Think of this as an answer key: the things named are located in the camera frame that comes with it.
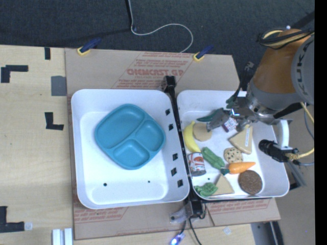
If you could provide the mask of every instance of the toy can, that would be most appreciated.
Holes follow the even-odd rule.
[[[188,155],[188,162],[192,176],[201,176],[206,173],[204,160],[201,153],[191,153]]]

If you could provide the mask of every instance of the blue divided plate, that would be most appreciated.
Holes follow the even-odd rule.
[[[139,169],[163,147],[166,136],[144,110],[124,104],[110,112],[96,127],[98,146],[125,169]]]

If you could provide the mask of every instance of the blue light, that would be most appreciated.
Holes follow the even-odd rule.
[[[173,238],[173,240],[170,242],[170,245],[176,245],[177,244],[177,239]]]
[[[234,109],[231,110],[231,113],[232,113],[233,116],[240,116],[239,113],[235,113],[235,112],[234,112]]]

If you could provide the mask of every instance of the yellow banana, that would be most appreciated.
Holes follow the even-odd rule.
[[[192,153],[200,153],[201,150],[199,146],[196,144],[194,138],[193,138],[193,125],[195,124],[194,121],[192,121],[189,125],[187,125],[184,129],[184,141],[186,147],[192,152]]]

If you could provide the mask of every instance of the clamp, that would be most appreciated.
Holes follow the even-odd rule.
[[[78,48],[77,53],[80,56],[85,56],[90,52],[90,49],[97,47],[100,42],[101,38],[92,39],[91,41],[84,44],[82,47]]]
[[[209,53],[212,49],[214,48],[213,45],[209,45],[207,46],[205,49],[203,49],[202,51],[196,53],[194,56],[193,56],[193,60],[196,61],[196,62],[200,62],[203,58],[204,58],[204,55]]]

